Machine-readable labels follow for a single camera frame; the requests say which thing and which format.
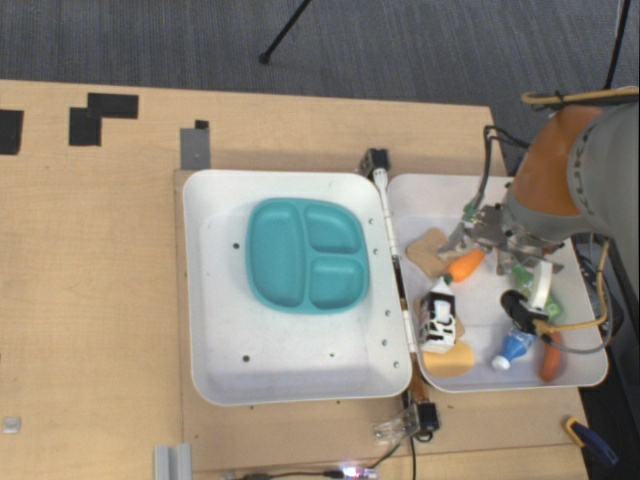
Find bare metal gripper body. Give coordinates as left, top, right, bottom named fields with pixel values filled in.
left=463, top=203, right=565, bottom=274

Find orange carrot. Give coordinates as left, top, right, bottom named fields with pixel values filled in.
left=444, top=247, right=487, bottom=285

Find green plastic bottle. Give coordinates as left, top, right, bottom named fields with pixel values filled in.
left=511, top=262, right=564, bottom=320

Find tan bread slice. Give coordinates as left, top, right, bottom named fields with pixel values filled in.
left=404, top=228, right=452, bottom=279

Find white plastic tray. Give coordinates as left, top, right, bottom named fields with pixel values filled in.
left=387, top=172, right=610, bottom=395
left=182, top=169, right=414, bottom=408

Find thin black and white rod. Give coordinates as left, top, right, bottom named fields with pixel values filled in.
left=372, top=166, right=430, bottom=404

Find black and white carton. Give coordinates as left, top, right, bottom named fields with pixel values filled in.
left=418, top=276, right=464, bottom=355

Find blue and white bottle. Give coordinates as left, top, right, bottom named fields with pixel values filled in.
left=490, top=329, right=537, bottom=372

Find orange sausage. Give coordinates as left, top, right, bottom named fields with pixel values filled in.
left=538, top=331, right=564, bottom=383

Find yellow biscuit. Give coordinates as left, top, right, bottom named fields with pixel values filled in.
left=422, top=341, right=476, bottom=381

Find teal divided plate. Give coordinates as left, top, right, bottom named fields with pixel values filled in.
left=244, top=197, right=372, bottom=316

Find black tripod leg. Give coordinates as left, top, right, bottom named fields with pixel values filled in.
left=256, top=0, right=337, bottom=65
left=601, top=0, right=640, bottom=90

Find black block with thin wires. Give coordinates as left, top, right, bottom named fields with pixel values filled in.
left=399, top=401, right=443, bottom=442
left=359, top=148, right=392, bottom=177

